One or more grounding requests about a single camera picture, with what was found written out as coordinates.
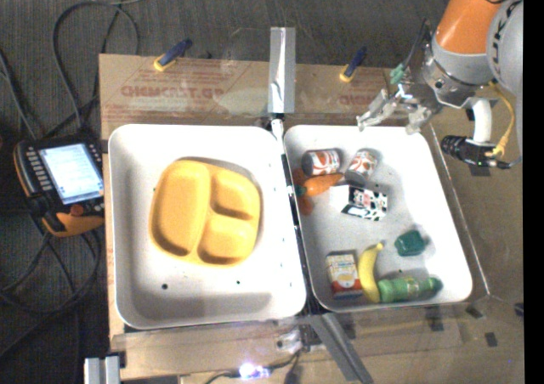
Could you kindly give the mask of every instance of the small box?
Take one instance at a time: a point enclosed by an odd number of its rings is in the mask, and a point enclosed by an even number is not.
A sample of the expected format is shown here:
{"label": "small box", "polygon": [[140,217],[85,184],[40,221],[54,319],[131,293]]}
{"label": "small box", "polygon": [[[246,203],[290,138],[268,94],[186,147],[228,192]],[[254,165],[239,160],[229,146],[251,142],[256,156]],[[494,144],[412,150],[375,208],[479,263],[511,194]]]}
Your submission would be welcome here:
{"label": "small box", "polygon": [[349,184],[331,187],[329,202],[341,213],[372,221],[379,221],[388,211],[388,197],[383,192]]}
{"label": "small box", "polygon": [[353,254],[327,256],[326,272],[331,281],[333,298],[353,298],[363,295]]}

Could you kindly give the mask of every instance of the red and white can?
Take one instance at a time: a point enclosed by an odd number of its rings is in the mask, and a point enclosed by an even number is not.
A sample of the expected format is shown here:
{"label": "red and white can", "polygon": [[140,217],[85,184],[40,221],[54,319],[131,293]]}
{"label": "red and white can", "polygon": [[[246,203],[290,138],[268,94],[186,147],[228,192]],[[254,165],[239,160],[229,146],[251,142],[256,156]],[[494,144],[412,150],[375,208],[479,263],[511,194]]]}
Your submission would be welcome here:
{"label": "red and white can", "polygon": [[308,150],[303,154],[302,169],[307,176],[334,174],[340,169],[338,150]]}
{"label": "red and white can", "polygon": [[377,156],[369,150],[359,150],[344,176],[346,181],[351,184],[365,185],[370,176],[374,173],[377,166]]}

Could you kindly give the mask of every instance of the yellow divided tray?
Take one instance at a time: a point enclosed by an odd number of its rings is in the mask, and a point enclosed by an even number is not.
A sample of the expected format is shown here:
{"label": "yellow divided tray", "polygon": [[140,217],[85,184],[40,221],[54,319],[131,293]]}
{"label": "yellow divided tray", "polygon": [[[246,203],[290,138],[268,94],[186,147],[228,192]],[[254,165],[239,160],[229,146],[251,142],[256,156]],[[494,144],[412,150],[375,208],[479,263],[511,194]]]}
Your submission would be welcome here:
{"label": "yellow divided tray", "polygon": [[162,250],[203,265],[232,266],[252,253],[260,194],[247,177],[210,163],[179,160],[153,194],[149,231]]}

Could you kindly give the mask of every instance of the teal object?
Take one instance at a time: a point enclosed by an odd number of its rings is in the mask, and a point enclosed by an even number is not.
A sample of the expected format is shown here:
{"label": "teal object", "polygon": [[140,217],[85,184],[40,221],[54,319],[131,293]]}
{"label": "teal object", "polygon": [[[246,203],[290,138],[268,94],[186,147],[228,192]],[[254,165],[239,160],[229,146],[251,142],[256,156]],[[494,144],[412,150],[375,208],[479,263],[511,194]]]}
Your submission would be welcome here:
{"label": "teal object", "polygon": [[411,230],[399,236],[394,246],[402,257],[418,256],[425,250],[427,243],[417,230]]}
{"label": "teal object", "polygon": [[418,281],[413,277],[402,277],[393,280],[379,280],[381,302],[412,301],[429,299],[442,289],[442,281],[436,277],[428,277]]}

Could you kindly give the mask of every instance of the green bottle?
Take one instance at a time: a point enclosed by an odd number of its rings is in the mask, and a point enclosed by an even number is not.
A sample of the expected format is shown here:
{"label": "green bottle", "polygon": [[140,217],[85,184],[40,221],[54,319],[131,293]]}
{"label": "green bottle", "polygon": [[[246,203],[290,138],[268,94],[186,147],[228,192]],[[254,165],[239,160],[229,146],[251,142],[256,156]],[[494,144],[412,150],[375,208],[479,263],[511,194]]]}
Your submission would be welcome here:
{"label": "green bottle", "polygon": [[442,289],[442,281],[436,277],[428,277],[418,281],[413,277],[402,277],[393,280],[379,280],[377,287],[380,290],[382,302],[412,301],[428,299]]}

